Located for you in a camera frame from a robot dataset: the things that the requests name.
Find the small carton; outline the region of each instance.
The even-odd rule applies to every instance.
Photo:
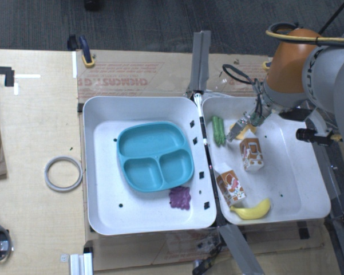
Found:
[[[263,155],[259,139],[252,133],[243,139],[240,144],[240,153],[242,154],[243,165],[246,171],[257,171],[264,165]]]
[[[216,182],[229,207],[246,197],[238,177],[236,177],[233,170],[217,174]]]

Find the black clamp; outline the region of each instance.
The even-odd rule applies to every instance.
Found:
[[[12,70],[11,67],[0,66],[0,74],[5,75],[6,87],[14,86],[14,70]]]
[[[79,49],[79,45],[76,41],[76,36],[72,34],[68,38],[68,51],[76,51],[76,49]]]
[[[215,246],[215,248],[210,251],[210,256],[202,260],[201,263],[192,270],[192,275],[205,274],[205,272],[214,265],[215,258],[221,252],[223,246],[226,246],[225,242],[221,242],[217,246]]]

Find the metal bracket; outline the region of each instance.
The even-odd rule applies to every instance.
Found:
[[[264,275],[239,228],[234,224],[227,224],[218,229],[243,274]]]
[[[313,122],[315,126],[315,130],[317,131],[317,133],[315,134],[316,136],[326,137],[330,133],[331,130],[327,127],[325,120],[317,109],[314,109],[314,111],[309,115],[308,118]]]
[[[14,70],[11,67],[0,66],[0,74],[5,75],[5,86],[13,87],[14,86]]]
[[[72,254],[69,260],[70,275],[93,275],[93,254]]]
[[[203,30],[193,34],[192,70],[188,91],[205,91],[208,73],[208,54],[211,44],[211,31]]]

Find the wooden table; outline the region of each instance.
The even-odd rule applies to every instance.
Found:
[[[0,66],[19,78],[19,94],[4,86],[0,75],[0,131],[8,174],[0,179],[0,224],[9,229],[14,251],[0,264],[0,275],[69,274],[70,254],[82,254],[85,244],[82,186],[67,193],[51,190],[44,168],[55,156],[81,160],[77,79],[72,52],[0,50]],[[60,186],[72,184],[76,169],[65,162],[50,174]],[[317,228],[320,247],[265,253],[257,259],[267,274],[340,274],[329,235]],[[97,274],[191,274],[192,263],[107,270]],[[223,259],[211,274],[240,274],[233,259]]]

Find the blue plate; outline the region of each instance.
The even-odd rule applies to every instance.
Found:
[[[123,130],[117,139],[117,155],[127,182],[144,193],[180,186],[193,175],[187,139],[167,121]]]

